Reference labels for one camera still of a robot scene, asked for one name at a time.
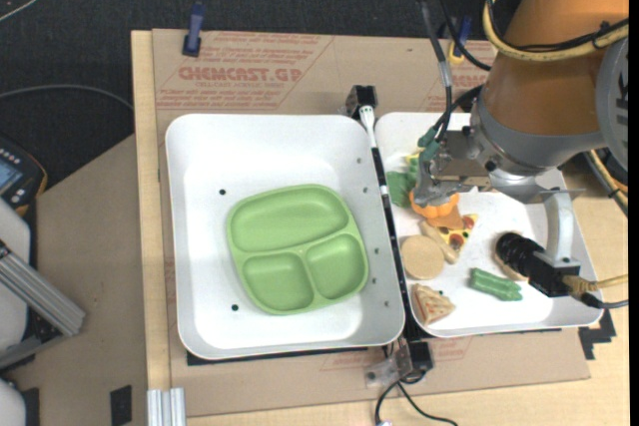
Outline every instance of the beige round toy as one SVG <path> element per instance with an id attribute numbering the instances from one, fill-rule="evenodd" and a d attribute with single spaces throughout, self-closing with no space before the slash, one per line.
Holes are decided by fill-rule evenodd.
<path id="1" fill-rule="evenodd" d="M 443 270 L 443 252 L 428 236 L 409 236 L 401 244 L 401 259 L 406 273 L 419 280 L 435 278 Z"/>

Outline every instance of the white tray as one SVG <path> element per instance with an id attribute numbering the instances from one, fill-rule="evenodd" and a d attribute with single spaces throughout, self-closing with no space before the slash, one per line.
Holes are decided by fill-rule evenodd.
<path id="1" fill-rule="evenodd" d="M 178 329 L 205 359 L 384 345 L 404 312 L 368 138 L 345 116 L 189 114 L 166 136 Z M 368 256 L 357 295 L 285 316 L 255 306 L 226 239 L 227 214 L 249 196 L 318 184 L 344 199 Z"/>
<path id="2" fill-rule="evenodd" d="M 382 116 L 375 133 L 384 169 L 405 171 L 404 157 L 414 154 L 416 143 L 432 124 L 437 114 L 392 113 Z M 453 114 L 450 128 L 459 130 L 468 122 L 468 115 Z M 565 188 L 560 172 L 546 173 L 539 180 L 541 185 Z M 496 332 L 540 330 L 570 326 L 582 326 L 596 322 L 602 311 L 588 307 L 570 296 L 548 298 L 527 283 L 518 282 L 522 288 L 521 301 L 502 301 L 476 291 L 468 286 L 470 269 L 479 267 L 503 276 L 492 259 L 492 248 L 501 233 L 516 231 L 546 245 L 547 221 L 543 205 L 526 206 L 501 193 L 477 191 L 460 195 L 458 204 L 462 214 L 477 213 L 478 219 L 456 264 L 446 264 L 443 273 L 432 280 L 417 281 L 406 277 L 408 287 L 420 282 L 441 290 L 455 304 L 448 316 L 428 325 L 423 330 L 436 337 L 454 337 Z M 392 206 L 397 238 L 419 234 L 418 223 L 423 217 L 411 209 Z M 575 226 L 573 253 L 581 262 L 581 275 L 596 279 L 581 230 Z"/>

